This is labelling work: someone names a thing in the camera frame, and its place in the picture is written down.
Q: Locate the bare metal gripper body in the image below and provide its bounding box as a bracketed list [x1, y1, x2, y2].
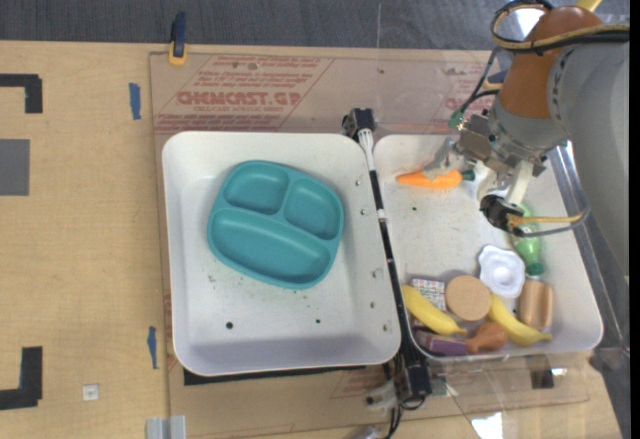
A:
[452, 111, 547, 179]

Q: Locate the orange carrot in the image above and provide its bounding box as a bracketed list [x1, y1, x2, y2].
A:
[395, 168, 477, 191]

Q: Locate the white plastic tray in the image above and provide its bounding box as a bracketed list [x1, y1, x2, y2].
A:
[372, 133, 605, 363]
[161, 130, 403, 377]

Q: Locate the thin black and white rod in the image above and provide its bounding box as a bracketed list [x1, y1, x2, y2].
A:
[356, 126, 417, 369]

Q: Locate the green plastic bottle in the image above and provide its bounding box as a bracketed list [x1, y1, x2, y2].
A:
[508, 204, 547, 277]

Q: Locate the white fried egg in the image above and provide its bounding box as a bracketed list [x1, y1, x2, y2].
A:
[477, 244, 527, 300]

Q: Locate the colourful printed packet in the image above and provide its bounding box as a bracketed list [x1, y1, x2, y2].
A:
[410, 277, 448, 313]

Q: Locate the round tan biscuit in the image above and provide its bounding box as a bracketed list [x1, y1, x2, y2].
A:
[444, 274, 493, 323]

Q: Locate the yellow banana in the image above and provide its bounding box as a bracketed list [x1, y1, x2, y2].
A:
[486, 292, 554, 348]
[400, 283, 468, 338]

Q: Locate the tan bread roll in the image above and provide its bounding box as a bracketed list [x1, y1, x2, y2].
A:
[516, 278, 555, 333]

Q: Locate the brown chicken drumstick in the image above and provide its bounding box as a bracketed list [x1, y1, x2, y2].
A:
[465, 321, 510, 355]

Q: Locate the blue divided plate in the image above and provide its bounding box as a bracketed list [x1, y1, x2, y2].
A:
[205, 159, 347, 292]

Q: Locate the brown cardboard board red print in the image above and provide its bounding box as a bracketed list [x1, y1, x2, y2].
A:
[149, 44, 604, 429]

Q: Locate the black cylinder on white bracket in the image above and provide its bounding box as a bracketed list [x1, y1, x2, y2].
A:
[479, 160, 534, 234]

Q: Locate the black block with thin wires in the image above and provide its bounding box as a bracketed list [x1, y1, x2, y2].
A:
[342, 107, 377, 138]
[399, 363, 434, 401]

